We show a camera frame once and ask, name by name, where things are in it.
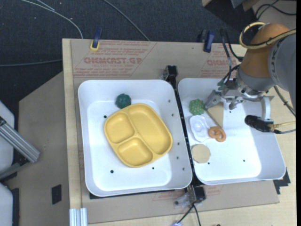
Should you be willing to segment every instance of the black floor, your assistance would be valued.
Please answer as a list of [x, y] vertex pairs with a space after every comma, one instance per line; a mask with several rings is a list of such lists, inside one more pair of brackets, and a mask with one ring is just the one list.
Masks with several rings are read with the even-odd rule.
[[[98, 26], [102, 39], [145, 40], [120, 13], [103, 0], [40, 0], [74, 22], [84, 39]], [[233, 8], [230, 0], [107, 0], [126, 14], [151, 41], [195, 42], [203, 30], [225, 28], [238, 43], [243, 27], [255, 21], [251, 10]], [[13, 113], [18, 101], [62, 71], [62, 63], [1, 67], [62, 59], [62, 38], [81, 38], [66, 19], [21, 0], [0, 0], [0, 101]], [[221, 42], [216, 33], [214, 42]]]

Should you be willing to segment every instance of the yellow plate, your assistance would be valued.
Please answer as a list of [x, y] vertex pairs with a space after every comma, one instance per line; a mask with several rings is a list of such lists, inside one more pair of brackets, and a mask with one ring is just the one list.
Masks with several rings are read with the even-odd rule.
[[141, 167], [165, 155], [173, 144], [165, 123], [146, 104], [129, 105], [107, 118], [104, 133], [121, 161]]

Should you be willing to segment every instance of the pretzel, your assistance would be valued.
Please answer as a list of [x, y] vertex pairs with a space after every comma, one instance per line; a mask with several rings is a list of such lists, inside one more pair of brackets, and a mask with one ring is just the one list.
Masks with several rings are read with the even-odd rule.
[[218, 142], [223, 142], [224, 140], [226, 140], [226, 133], [219, 126], [210, 127], [208, 134], [211, 138], [214, 138]]

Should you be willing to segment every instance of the yellow and blue clamp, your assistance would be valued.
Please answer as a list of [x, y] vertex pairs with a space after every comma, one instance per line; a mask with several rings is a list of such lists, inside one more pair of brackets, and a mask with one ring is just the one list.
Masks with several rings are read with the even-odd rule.
[[100, 45], [100, 38], [103, 33], [103, 29], [101, 27], [98, 27], [95, 33], [94, 40], [91, 42], [90, 50], [93, 52], [97, 52]]

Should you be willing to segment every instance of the white cable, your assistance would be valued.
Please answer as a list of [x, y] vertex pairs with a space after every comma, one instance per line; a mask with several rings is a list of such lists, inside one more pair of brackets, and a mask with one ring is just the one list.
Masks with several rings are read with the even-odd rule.
[[79, 33], [80, 33], [81, 38], [83, 39], [83, 34], [81, 33], [81, 30], [80, 30], [79, 27], [78, 27], [74, 22], [72, 22], [70, 19], [68, 19], [68, 18], [66, 18], [65, 16], [59, 14], [58, 12], [55, 12], [55, 11], [53, 11], [53, 10], [51, 10], [51, 9], [48, 9], [48, 8], [46, 8], [46, 7], [44, 7], [44, 6], [40, 5], [40, 4], [37, 4], [37, 3], [34, 3], [34, 2], [30, 2], [30, 1], [27, 1], [27, 0], [20, 0], [20, 1], [27, 2], [27, 3], [30, 3], [30, 4], [32, 4], [32, 5], [38, 6], [38, 7], [40, 7], [40, 8], [46, 9], [46, 10], [48, 10], [48, 11], [50, 11], [50, 12], [52, 12], [52, 13], [55, 13], [55, 14], [59, 15], [60, 17], [66, 19], [67, 21], [69, 21], [70, 23], [72, 23], [72, 24], [77, 28], [77, 30], [78, 30]]

